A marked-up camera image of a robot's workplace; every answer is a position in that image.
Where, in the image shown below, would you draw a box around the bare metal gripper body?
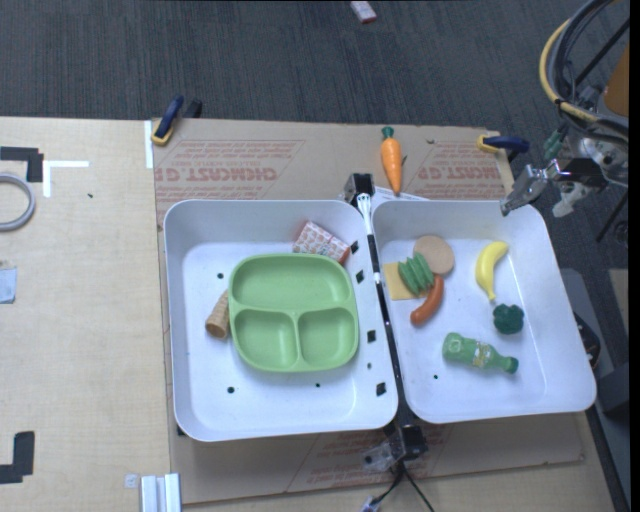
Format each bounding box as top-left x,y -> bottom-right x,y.
560,130 -> 630,190

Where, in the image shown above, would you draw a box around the yellow banana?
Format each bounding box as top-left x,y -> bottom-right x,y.
474,240 -> 510,304

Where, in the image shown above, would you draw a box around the tan round biscuit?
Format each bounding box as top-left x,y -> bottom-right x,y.
412,234 -> 456,277

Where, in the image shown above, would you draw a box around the green broccoli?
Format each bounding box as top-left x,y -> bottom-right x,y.
492,302 -> 526,336

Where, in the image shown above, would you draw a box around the white plastic tray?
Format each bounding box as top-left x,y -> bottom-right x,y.
162,198 -> 400,443
371,198 -> 598,425

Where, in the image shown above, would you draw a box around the orange carrot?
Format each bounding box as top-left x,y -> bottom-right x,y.
379,125 -> 405,197

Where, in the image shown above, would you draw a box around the green pea pods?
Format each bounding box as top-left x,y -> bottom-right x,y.
397,252 -> 436,296

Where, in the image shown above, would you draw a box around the orange sausage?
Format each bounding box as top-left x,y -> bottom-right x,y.
409,273 -> 446,329

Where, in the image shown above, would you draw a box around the yellow cheese slice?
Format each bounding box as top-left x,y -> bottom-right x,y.
382,261 -> 424,302

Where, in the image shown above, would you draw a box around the green bottle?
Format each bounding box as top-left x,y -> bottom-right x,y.
441,331 -> 520,376

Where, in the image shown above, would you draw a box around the thin black and white rod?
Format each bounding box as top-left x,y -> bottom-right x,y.
356,193 -> 414,429

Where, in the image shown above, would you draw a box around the orange and white carton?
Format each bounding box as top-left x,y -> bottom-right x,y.
291,220 -> 352,266

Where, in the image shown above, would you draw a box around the red and white packet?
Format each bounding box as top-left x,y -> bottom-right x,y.
349,0 -> 379,25

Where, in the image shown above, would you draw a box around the green divided plate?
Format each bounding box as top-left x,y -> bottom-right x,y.
228,252 -> 361,374

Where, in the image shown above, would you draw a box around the brown cardboard board, red print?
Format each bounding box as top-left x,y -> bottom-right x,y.
151,118 -> 586,506

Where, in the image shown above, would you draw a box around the tan waffle cone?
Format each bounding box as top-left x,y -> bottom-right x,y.
204,288 -> 231,341

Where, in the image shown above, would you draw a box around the black cylinder on white bracket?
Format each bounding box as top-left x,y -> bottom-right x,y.
551,181 -> 594,219

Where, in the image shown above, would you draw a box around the black block with thin wires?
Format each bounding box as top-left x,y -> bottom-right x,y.
343,172 -> 376,202
382,423 -> 430,462

